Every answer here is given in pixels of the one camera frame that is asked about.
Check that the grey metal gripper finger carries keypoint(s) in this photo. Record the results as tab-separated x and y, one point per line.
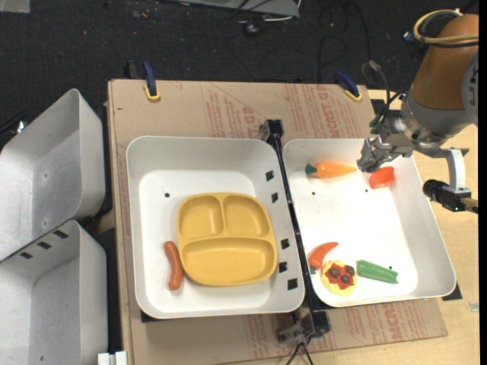
370	154
381	158

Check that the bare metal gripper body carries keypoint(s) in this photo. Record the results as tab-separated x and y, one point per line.
399	143

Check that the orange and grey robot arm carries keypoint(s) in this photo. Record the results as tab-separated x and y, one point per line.
443	74

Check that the orange-red pepper piece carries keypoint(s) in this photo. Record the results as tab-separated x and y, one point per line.
382	179

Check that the orange carrot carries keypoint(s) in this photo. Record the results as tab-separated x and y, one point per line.
335	170

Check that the white plastic tray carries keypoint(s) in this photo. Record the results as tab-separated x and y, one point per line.
160	188
45	165
49	302
361	223

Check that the thin black rod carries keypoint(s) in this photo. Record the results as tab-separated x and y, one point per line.
290	200

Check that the red chili pepper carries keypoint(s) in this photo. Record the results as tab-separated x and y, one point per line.
319	255

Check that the green celery stick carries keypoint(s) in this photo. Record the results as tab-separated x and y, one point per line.
376	271

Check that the yellow spaghetti with meatballs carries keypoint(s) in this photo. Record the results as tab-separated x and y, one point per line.
333	283

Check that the brown cardboard board red print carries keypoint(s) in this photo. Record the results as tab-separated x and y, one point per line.
228	105

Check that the yellow divided plate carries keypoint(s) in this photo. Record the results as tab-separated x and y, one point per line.
228	257

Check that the orange sausage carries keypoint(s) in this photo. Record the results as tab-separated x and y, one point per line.
176	268

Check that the black cylinder on white bracket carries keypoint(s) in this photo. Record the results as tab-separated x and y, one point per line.
456	165

